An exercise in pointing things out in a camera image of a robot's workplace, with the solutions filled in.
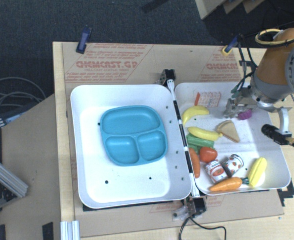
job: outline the blue divided plate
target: blue divided plate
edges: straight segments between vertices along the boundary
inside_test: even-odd
[[[106,111],[100,120],[105,151],[119,166],[138,166],[163,158],[167,136],[158,113],[148,106],[123,106]]]

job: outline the soda can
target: soda can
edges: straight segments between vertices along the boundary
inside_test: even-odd
[[[228,177],[232,177],[237,171],[243,167],[244,163],[240,156],[232,154],[228,161],[222,164]]]
[[[214,160],[206,164],[205,171],[210,176],[214,184],[228,178],[228,175],[218,160]]]

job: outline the bread slice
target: bread slice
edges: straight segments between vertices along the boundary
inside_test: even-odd
[[[227,120],[222,122],[220,125],[217,126],[217,132],[224,135],[226,138],[230,139],[235,143],[240,142],[240,138],[236,129],[235,124],[232,120]]]

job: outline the orange vegetable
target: orange vegetable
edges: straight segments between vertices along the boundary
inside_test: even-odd
[[[214,161],[217,156],[217,151],[207,146],[203,146],[199,151],[200,161],[206,164]]]
[[[242,179],[238,177],[232,177],[225,179],[216,185],[212,186],[210,191],[228,191],[228,190],[237,190],[242,185]]]
[[[195,178],[197,179],[200,177],[200,160],[199,160],[198,154],[193,148],[189,148],[189,154],[191,158],[193,174],[195,175]]]

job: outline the banana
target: banana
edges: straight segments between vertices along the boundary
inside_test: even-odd
[[[182,114],[182,124],[185,125],[191,118],[195,116],[205,116],[209,114],[209,110],[204,106],[192,106]]]
[[[216,131],[200,129],[198,127],[189,127],[188,131],[191,135],[197,138],[207,140],[207,141],[212,141],[212,142],[222,137],[221,133],[217,133]]]
[[[249,186],[255,187],[262,174],[266,171],[267,168],[267,160],[266,158],[260,157],[258,158],[255,163],[253,164],[252,168],[250,169],[248,179],[249,179]]]

